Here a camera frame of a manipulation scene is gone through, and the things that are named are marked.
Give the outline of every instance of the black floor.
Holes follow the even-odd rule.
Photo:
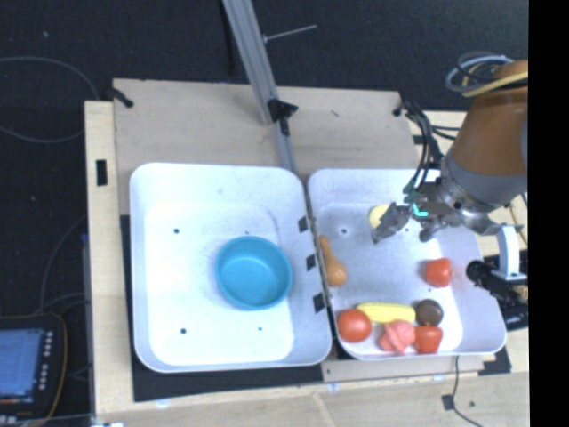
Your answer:
[[[529,0],[253,4],[266,36],[317,25],[268,43],[278,85],[395,90],[425,109],[466,110],[445,89],[461,54],[528,56]],[[84,290],[83,102],[108,100],[115,77],[244,83],[228,40],[220,0],[0,0],[2,315]],[[79,300],[46,308],[64,315],[71,336],[56,415],[90,410]]]

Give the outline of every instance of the blue plate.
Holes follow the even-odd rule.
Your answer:
[[[280,303],[293,286],[293,267],[283,251],[265,238],[230,240],[215,260],[215,277],[236,307],[263,310]]]

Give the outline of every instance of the toy fruit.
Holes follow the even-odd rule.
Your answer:
[[[443,340],[443,329],[438,326],[415,327],[414,347],[419,353],[435,353]]]
[[[438,326],[443,320],[443,307],[437,301],[424,299],[415,306],[419,326]]]
[[[345,342],[362,342],[372,334],[372,321],[358,309],[344,310],[336,320],[338,334]]]
[[[453,268],[448,258],[438,258],[425,264],[425,281],[432,286],[445,287],[451,282]]]
[[[415,328],[408,321],[397,319],[383,325],[385,333],[378,340],[378,345],[384,351],[396,350],[405,353],[405,348],[415,342]]]
[[[356,306],[374,323],[390,323],[402,319],[412,323],[415,320],[415,309],[402,303],[363,302]]]
[[[334,255],[330,247],[330,239],[327,236],[320,236],[318,242],[324,254],[324,266],[328,284],[330,286],[342,286],[348,280],[346,266]]]

